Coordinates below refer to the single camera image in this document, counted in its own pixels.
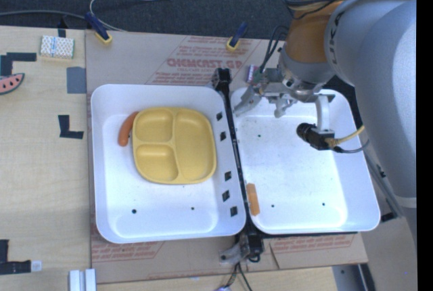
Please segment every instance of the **blue clamp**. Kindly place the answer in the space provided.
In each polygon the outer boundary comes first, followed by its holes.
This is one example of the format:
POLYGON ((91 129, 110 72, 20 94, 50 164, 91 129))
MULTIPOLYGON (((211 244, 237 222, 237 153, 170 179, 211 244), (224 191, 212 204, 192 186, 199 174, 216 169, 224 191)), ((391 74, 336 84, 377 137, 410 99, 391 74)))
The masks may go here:
POLYGON ((104 44, 112 41, 113 37, 107 32, 102 23, 95 17, 95 14, 87 12, 84 16, 86 21, 95 29, 95 36, 104 44))
POLYGON ((226 48, 229 51, 235 51, 237 46, 239 45, 239 40, 246 34, 248 24, 246 22, 242 22, 241 26, 238 28, 234 36, 230 37, 227 41, 226 48))

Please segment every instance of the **table surface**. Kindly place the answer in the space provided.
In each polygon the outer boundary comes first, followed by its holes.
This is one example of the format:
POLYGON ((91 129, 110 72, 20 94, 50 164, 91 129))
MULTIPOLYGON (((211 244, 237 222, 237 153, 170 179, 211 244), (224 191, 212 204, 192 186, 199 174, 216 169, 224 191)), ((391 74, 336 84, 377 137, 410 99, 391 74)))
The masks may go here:
MULTIPOLYGON (((43 35, 56 29, 0 27, 0 54, 38 53, 43 35)), ((85 67, 85 32, 73 60, 14 62, 24 72, 15 91, 0 96, 0 239, 9 240, 9 261, 40 260, 40 272, 2 275, 2 290, 67 290, 68 272, 91 268, 87 95, 69 94, 66 69, 85 67), (60 138, 59 115, 83 139, 60 138)), ((98 285, 98 290, 215 290, 228 275, 98 285)), ((248 273, 253 290, 336 290, 331 267, 248 273)), ((239 277, 232 290, 245 290, 239 277)))

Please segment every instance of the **metal bracket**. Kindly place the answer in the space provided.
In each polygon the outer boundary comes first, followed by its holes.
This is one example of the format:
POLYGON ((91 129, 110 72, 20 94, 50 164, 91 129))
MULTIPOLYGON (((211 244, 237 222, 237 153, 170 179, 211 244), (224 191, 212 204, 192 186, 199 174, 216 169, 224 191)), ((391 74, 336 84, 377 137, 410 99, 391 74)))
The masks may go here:
POLYGON ((68 291, 96 291, 96 274, 94 269, 69 271, 68 291))
POLYGON ((263 252, 263 239, 258 234, 241 232, 239 241, 231 248, 221 251, 219 260, 221 264, 236 265, 244 259, 253 259, 263 252))
POLYGON ((335 98, 335 95, 315 95, 315 104, 317 111, 317 129, 319 131, 328 131, 329 127, 329 103, 335 98))
POLYGON ((250 85, 245 93, 241 96, 241 102, 233 110, 236 116, 253 109, 261 101, 262 97, 255 92, 254 87, 250 85))

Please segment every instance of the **white tray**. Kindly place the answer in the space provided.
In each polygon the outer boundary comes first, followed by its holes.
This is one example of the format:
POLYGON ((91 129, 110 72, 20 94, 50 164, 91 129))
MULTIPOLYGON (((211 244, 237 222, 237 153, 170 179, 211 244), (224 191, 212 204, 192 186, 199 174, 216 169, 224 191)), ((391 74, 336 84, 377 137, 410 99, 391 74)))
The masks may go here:
POLYGON ((113 243, 232 236, 246 212, 222 97, 208 87, 103 85, 91 97, 96 224, 113 243), (171 106, 198 110, 210 121, 217 168, 206 181, 165 185, 135 168, 131 139, 118 145, 132 112, 171 106))
MULTIPOLYGON (((245 89, 231 96, 232 107, 245 89)), ((356 130, 346 98, 336 91, 330 104, 330 128, 336 137, 356 130)), ((317 123, 315 104, 296 103, 275 118, 266 99, 235 117, 242 172, 256 186, 260 214, 255 226, 269 234, 368 231, 377 226, 380 210, 362 152, 318 151, 296 134, 302 122, 317 123)), ((341 145, 361 146, 356 137, 341 145)))

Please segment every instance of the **yellow plate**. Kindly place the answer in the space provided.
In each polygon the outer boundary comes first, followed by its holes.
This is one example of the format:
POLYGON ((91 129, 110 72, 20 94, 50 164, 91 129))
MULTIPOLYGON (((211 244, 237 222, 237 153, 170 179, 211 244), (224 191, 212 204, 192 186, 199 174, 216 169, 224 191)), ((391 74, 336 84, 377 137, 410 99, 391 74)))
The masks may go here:
POLYGON ((196 110, 142 110, 134 119, 132 139, 135 166, 149 181, 199 183, 210 178, 217 167, 212 126, 196 110))

